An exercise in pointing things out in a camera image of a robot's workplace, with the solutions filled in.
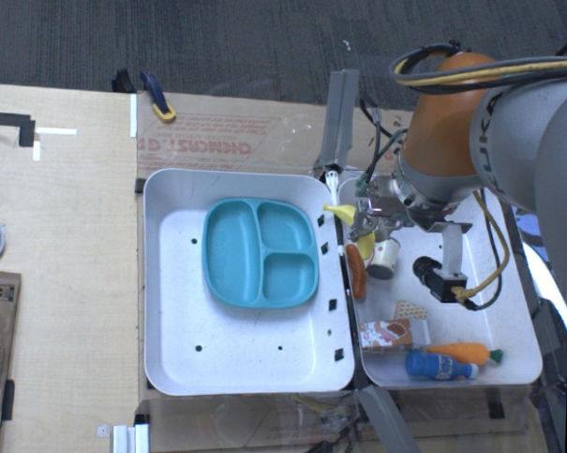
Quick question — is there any blue bottle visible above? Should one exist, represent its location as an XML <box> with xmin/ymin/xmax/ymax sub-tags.
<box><xmin>403</xmin><ymin>348</ymin><xmax>482</xmax><ymax>385</ymax></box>

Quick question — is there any yellow banana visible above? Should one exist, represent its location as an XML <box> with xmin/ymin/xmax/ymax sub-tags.
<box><xmin>320</xmin><ymin>202</ymin><xmax>380</xmax><ymax>263</ymax></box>

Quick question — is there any brown cardboard board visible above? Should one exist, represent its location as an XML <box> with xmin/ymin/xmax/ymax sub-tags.
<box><xmin>121</xmin><ymin>91</ymin><xmax>544</xmax><ymax>453</ymax></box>

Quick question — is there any black cylinder on white bracket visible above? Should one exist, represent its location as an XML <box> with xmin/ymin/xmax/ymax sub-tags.
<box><xmin>410</xmin><ymin>222</ymin><xmax>472</xmax><ymax>306</ymax></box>

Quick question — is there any tan waffle biscuit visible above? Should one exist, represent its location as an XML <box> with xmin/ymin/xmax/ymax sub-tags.
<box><xmin>393</xmin><ymin>299</ymin><xmax>430</xmax><ymax>323</ymax></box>

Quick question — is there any white cup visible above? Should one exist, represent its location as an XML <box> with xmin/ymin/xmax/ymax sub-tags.
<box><xmin>365</xmin><ymin>234</ymin><xmax>402</xmax><ymax>281</ymax></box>

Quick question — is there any orange sausage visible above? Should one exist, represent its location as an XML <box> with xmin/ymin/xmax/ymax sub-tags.
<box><xmin>343</xmin><ymin>242</ymin><xmax>370</xmax><ymax>301</ymax></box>

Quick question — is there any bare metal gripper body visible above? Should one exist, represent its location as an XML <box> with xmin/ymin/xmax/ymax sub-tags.
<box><xmin>357</xmin><ymin>173</ymin><xmax>475</xmax><ymax>234</ymax></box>

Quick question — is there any white and brown carton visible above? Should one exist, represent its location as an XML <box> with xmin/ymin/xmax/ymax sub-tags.
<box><xmin>357</xmin><ymin>315</ymin><xmax>433</xmax><ymax>355</ymax></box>

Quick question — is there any blue divided plate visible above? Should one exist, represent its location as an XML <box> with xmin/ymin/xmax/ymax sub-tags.
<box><xmin>199</xmin><ymin>195</ymin><xmax>324</xmax><ymax>313</ymax></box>

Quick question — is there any orange carrot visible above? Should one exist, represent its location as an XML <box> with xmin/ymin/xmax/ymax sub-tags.
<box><xmin>424</xmin><ymin>340</ymin><xmax>505</xmax><ymax>369</ymax></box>

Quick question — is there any white plastic tray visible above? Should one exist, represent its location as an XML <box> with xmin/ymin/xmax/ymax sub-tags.
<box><xmin>328</xmin><ymin>174</ymin><xmax>552</xmax><ymax>399</ymax></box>
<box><xmin>134</xmin><ymin>166</ymin><xmax>366</xmax><ymax>405</ymax></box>

